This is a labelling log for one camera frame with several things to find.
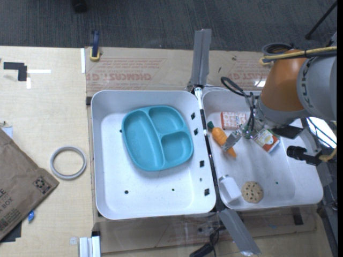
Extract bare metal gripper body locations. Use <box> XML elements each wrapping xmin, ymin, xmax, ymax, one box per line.
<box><xmin>241</xmin><ymin>108</ymin><xmax>270</xmax><ymax>140</ymax></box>

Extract orange carrot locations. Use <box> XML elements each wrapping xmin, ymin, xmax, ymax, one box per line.
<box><xmin>207</xmin><ymin>120</ymin><xmax>237</xmax><ymax>158</ymax></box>

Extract white and orange carton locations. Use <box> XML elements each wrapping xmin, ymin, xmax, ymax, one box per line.
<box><xmin>252</xmin><ymin>128</ymin><xmax>281</xmax><ymax>154</ymax></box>

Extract orange and white packet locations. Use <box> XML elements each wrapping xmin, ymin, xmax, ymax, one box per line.
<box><xmin>220</xmin><ymin>111</ymin><xmax>247</xmax><ymax>131</ymax></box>

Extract white plastic bottle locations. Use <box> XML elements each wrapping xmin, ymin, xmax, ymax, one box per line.
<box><xmin>218</xmin><ymin>174</ymin><xmax>243</xmax><ymax>202</ymax></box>

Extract white plastic tray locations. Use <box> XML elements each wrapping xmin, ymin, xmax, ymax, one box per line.
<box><xmin>90</xmin><ymin>89</ymin><xmax>217</xmax><ymax>221</ymax></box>
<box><xmin>201</xmin><ymin>89</ymin><xmax>325</xmax><ymax>212</ymax></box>

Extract tan round biscuit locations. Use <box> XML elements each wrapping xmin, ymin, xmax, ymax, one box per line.
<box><xmin>240</xmin><ymin>180</ymin><xmax>265</xmax><ymax>204</ymax></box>

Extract blue divided plate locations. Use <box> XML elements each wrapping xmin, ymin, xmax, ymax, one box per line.
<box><xmin>121</xmin><ymin>105</ymin><xmax>195</xmax><ymax>172</ymax></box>

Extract brown cardboard board, red print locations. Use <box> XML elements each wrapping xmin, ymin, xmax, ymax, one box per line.
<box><xmin>85</xmin><ymin>46</ymin><xmax>325</xmax><ymax>254</ymax></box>

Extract brown paper bag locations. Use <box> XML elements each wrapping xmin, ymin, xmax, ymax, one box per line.
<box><xmin>0</xmin><ymin>127</ymin><xmax>61</xmax><ymax>242</ymax></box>

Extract black cylinder on white bracket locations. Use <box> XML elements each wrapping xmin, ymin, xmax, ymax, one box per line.
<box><xmin>286</xmin><ymin>118</ymin><xmax>323</xmax><ymax>167</ymax></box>

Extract white tape ring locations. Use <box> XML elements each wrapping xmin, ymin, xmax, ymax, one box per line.
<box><xmin>49</xmin><ymin>146</ymin><xmax>87</xmax><ymax>181</ymax></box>

